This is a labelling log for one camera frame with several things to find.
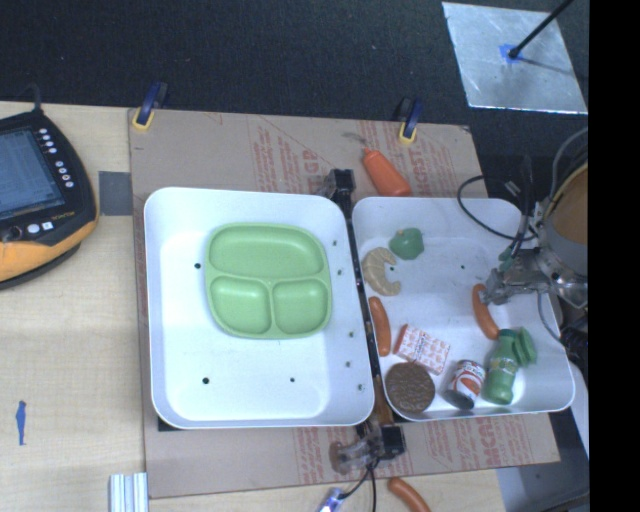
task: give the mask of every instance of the metal bracket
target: metal bracket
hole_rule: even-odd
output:
[[[147,512],[147,474],[116,474],[109,477],[109,512]]]
[[[332,466],[342,474],[346,474],[352,468],[366,467],[367,464],[376,460],[393,459],[397,455],[404,453],[406,448],[402,429],[394,424],[393,413],[386,403],[384,392],[382,391],[382,375],[375,341],[375,332],[373,330],[371,316],[369,315],[369,306],[364,291],[362,271],[360,269],[358,246],[352,224],[351,213],[353,203],[351,194],[355,188],[353,170],[331,169],[325,177],[322,187],[316,193],[336,203],[342,210],[347,223],[351,259],[356,277],[358,297],[360,299],[360,309],[362,311],[362,318],[367,335],[371,373],[376,390],[376,403],[373,413],[365,422],[356,426],[360,440],[350,446],[342,446],[338,443],[332,445],[330,448]]]

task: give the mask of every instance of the toy food package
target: toy food package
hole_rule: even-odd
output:
[[[449,355],[451,345],[434,338],[429,333],[405,324],[400,329],[393,353],[427,367],[435,375],[440,375]]]

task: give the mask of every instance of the brown toy cookie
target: brown toy cookie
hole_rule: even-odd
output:
[[[387,372],[384,382],[389,401],[399,412],[422,412],[436,396],[433,379],[429,371],[420,364],[394,364]]]

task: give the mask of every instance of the white tray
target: white tray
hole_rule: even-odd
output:
[[[515,235],[520,212],[499,199],[465,199],[465,206],[493,229]],[[400,416],[412,421],[428,421],[461,416],[492,416],[515,413],[558,411],[573,401],[574,381],[564,347],[546,330],[538,314],[537,295],[517,295],[501,306],[489,305],[500,328],[526,327],[538,351],[538,361],[518,370],[514,399],[509,406],[497,406],[481,397],[470,411],[461,411],[446,402],[441,393],[459,359],[481,364],[496,347],[487,339],[473,316],[471,289],[484,283],[508,240],[473,222],[455,199],[379,198],[359,201],[353,211],[353,226],[360,260],[376,247],[388,247],[398,229],[420,229],[425,250],[415,260],[398,259],[387,277],[400,281],[396,296],[381,296],[366,284],[368,296],[377,295],[387,311],[395,342],[400,327],[408,323],[451,344],[444,371],[434,377],[436,398],[422,413]],[[543,314],[548,323],[557,323],[547,295]],[[380,358],[383,377],[389,368],[402,362],[390,354]]]
[[[286,340],[225,333],[205,293],[209,234],[232,222],[307,229],[331,273],[331,319]],[[164,188],[145,204],[151,390],[177,428],[355,425],[373,408],[366,335],[344,216],[310,195]]]

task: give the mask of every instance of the toy sausage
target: toy sausage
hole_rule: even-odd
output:
[[[480,326],[480,329],[482,329],[484,335],[491,340],[497,340],[500,329],[494,322],[487,305],[480,300],[480,292],[484,290],[486,290],[486,287],[481,283],[478,283],[473,287],[473,291],[471,292],[473,314],[475,315],[476,322],[478,322],[478,325]]]
[[[418,491],[404,480],[394,476],[389,479],[387,486],[393,494],[406,503],[411,512],[431,512],[429,505],[418,494]]]
[[[378,343],[378,355],[388,356],[391,352],[391,326],[387,311],[378,297],[369,298],[369,310],[373,320],[373,327],[376,332],[376,342]]]

